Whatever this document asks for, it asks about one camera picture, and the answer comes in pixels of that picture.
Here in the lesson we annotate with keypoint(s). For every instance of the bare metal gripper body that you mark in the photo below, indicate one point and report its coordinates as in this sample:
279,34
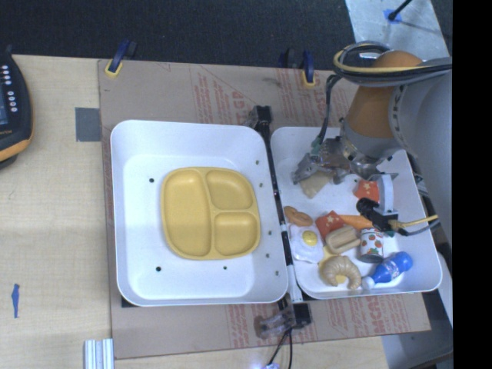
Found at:
338,156

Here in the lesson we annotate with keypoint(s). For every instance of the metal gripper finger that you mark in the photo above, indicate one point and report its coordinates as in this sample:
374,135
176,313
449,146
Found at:
305,169
340,176

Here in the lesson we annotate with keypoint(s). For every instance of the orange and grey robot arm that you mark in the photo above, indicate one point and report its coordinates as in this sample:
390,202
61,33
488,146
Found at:
419,121

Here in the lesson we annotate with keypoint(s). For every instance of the beige pizza slice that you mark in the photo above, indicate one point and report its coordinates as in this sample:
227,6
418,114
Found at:
313,187

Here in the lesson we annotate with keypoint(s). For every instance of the orange carton with star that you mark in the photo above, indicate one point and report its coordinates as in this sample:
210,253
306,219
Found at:
328,223
367,191

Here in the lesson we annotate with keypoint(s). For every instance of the brown biscuit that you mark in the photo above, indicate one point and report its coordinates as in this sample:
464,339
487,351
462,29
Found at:
298,216

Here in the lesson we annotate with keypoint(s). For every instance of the orange carrot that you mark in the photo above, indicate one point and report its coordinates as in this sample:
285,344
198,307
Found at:
355,221

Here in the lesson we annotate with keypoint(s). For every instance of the beige hot dog bun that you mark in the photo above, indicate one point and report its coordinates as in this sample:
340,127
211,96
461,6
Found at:
342,239

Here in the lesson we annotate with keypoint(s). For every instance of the white and yellow fried egg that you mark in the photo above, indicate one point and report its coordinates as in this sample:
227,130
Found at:
307,240

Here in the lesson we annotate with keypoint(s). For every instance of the small can with orange print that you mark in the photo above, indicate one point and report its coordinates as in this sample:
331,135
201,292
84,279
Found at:
371,246

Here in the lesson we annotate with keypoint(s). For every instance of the thin black and white rod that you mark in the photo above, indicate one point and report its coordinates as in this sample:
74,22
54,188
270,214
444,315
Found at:
286,244

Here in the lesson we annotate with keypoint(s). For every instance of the yellow flat piece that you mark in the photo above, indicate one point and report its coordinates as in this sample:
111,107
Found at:
328,253

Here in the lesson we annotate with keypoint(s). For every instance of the tan croissant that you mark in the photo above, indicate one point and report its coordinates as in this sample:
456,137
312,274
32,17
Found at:
340,269

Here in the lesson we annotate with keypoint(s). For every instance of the blue and white bottle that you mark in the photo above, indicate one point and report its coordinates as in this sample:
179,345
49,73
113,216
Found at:
392,267

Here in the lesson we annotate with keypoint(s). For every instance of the white plastic tray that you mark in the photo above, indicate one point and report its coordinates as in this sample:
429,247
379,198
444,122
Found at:
138,206
419,260

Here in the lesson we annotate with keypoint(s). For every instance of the yellow divided plate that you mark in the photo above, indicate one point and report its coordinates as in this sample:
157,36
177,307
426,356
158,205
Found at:
188,213

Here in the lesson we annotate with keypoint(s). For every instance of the brown cardboard board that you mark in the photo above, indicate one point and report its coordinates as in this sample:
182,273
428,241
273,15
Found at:
173,87

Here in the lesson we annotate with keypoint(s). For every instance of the black cylinder on white bracket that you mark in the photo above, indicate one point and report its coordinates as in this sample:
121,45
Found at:
385,194

